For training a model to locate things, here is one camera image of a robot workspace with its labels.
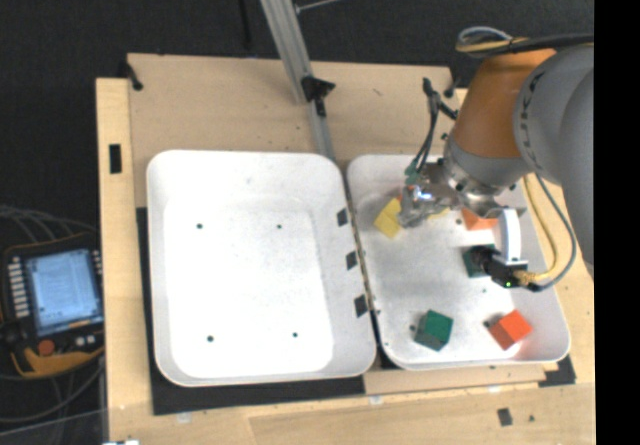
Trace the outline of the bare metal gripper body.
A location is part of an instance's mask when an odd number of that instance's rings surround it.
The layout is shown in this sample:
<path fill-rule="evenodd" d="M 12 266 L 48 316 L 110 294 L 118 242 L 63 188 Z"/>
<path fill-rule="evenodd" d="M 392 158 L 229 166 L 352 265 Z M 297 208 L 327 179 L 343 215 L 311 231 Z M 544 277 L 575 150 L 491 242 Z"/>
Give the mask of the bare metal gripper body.
<path fill-rule="evenodd" d="M 480 218 L 497 218 L 504 205 L 496 198 L 502 189 L 479 182 L 446 163 L 410 163 L 404 171 L 398 222 L 403 228 L 419 226 L 445 210 L 466 208 Z"/>

